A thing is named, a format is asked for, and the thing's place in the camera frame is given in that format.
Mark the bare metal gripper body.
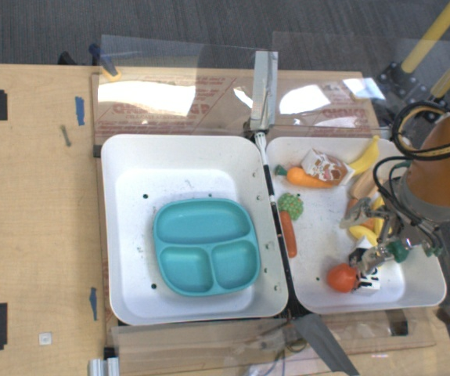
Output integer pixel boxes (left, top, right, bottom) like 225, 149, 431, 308
380, 199, 444, 255

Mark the small yellow banana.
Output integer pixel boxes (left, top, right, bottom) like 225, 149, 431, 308
347, 224, 379, 247

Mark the white and black carton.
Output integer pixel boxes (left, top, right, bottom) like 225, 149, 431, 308
348, 234, 383, 291

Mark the tan bread roll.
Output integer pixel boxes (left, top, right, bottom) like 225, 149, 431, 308
349, 168, 384, 200

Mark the orange round fruit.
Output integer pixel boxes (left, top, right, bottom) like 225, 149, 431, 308
326, 262, 359, 294

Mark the white plastic tray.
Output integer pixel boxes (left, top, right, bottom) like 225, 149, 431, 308
100, 133, 290, 326
265, 136, 448, 315

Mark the white and brown carton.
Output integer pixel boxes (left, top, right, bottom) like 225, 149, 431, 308
300, 147, 356, 186

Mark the orange carrot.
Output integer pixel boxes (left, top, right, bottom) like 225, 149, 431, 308
274, 164, 334, 190

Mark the green broccoli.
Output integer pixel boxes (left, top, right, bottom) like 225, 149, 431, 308
276, 192, 305, 222

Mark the orange-red sausage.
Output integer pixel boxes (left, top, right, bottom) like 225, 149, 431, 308
279, 209, 299, 259

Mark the teal divided plate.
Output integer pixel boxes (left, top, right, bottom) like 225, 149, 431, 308
153, 197, 262, 298

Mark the brown cardboard board red print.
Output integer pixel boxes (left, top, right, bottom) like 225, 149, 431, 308
91, 67, 437, 355

